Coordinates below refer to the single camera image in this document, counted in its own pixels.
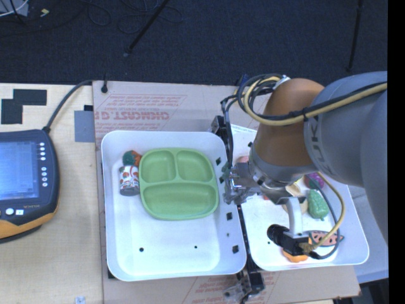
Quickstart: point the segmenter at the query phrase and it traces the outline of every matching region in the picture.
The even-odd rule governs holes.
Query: black metal bar
[[[350,59],[349,59],[349,66],[346,68],[347,71],[351,71],[352,67],[353,67],[353,59],[354,59],[354,53],[356,52],[362,10],[363,10],[363,0],[359,0],[358,6],[357,6],[356,23],[354,24],[354,34],[353,34],[353,41],[352,41],[352,50],[351,50]]]
[[[124,56],[128,56],[132,52],[135,45],[139,42],[139,40],[142,38],[142,36],[146,33],[146,31],[149,29],[149,27],[152,25],[152,23],[155,21],[155,19],[159,16],[159,14],[163,10],[163,8],[167,5],[168,2],[169,2],[169,0],[164,0],[162,2],[162,4],[156,10],[156,12],[153,14],[153,16],[149,19],[149,21],[144,26],[144,28],[139,32],[138,36],[135,38],[135,40],[132,42],[132,44],[127,48],[127,50],[124,53]]]

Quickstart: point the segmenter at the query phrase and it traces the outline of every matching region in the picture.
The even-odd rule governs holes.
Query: yellow cable
[[[319,241],[318,243],[315,243],[315,244],[299,243],[299,247],[302,248],[305,253],[309,253],[309,252],[317,249],[317,247],[321,246],[327,239],[329,239],[332,235],[334,235],[335,232],[337,231],[337,229],[342,224],[344,216],[346,214],[346,206],[344,204],[344,200],[343,200],[342,195],[340,195],[340,193],[336,190],[336,188],[333,187],[333,185],[326,179],[326,177],[321,172],[318,172],[318,175],[323,179],[323,181],[325,181],[325,183],[329,186],[329,188],[336,194],[336,196],[340,200],[340,204],[342,205],[342,209],[341,209],[341,212],[340,212],[340,217],[337,220],[337,222],[335,223],[335,226],[329,231],[329,233],[326,236],[324,236],[321,239],[321,241]]]
[[[301,122],[304,120],[304,115],[299,115],[297,117],[288,118],[285,120],[269,120],[269,119],[265,119],[265,118],[261,118],[260,116],[257,116],[257,114],[255,114],[252,111],[252,109],[250,109],[248,101],[249,101],[250,94],[252,93],[253,89],[256,87],[256,85],[258,84],[259,81],[260,80],[257,80],[254,84],[252,84],[250,86],[250,88],[244,94],[244,99],[243,99],[243,104],[245,106],[245,110],[253,119],[257,120],[259,123],[262,123],[265,125],[272,125],[272,126],[290,125],[290,124],[298,123],[298,122]],[[334,110],[336,108],[348,105],[349,103],[353,103],[357,100],[371,96],[372,94],[382,92],[386,89],[387,89],[387,83],[376,85],[375,87],[372,87],[372,88],[362,91],[356,95],[353,95],[351,97],[340,100],[336,103],[330,104],[328,106],[322,107],[322,108],[314,110],[314,111],[309,111],[308,113],[305,114],[305,117],[309,118],[309,117],[317,116],[322,113],[326,113],[326,112]]]

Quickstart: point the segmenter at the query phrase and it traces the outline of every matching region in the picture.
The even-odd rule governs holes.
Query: divided green plate
[[[216,210],[218,185],[204,153],[187,148],[146,152],[139,164],[140,196],[145,209],[161,220],[190,220]]]

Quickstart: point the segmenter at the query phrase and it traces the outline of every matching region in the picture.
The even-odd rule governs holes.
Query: white cable
[[[22,3],[21,6],[19,6],[18,8],[16,8],[16,11],[20,10],[21,8],[23,8],[29,1],[30,1],[30,0],[25,0],[25,1]],[[13,11],[8,11],[8,12],[6,12],[6,13],[1,13],[1,14],[0,14],[0,17],[12,15],[13,13],[15,13],[14,10],[13,10]]]

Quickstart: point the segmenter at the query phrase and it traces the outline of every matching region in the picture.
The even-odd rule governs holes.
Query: can
[[[135,196],[139,194],[139,173],[135,165],[124,165],[120,168],[120,194]]]

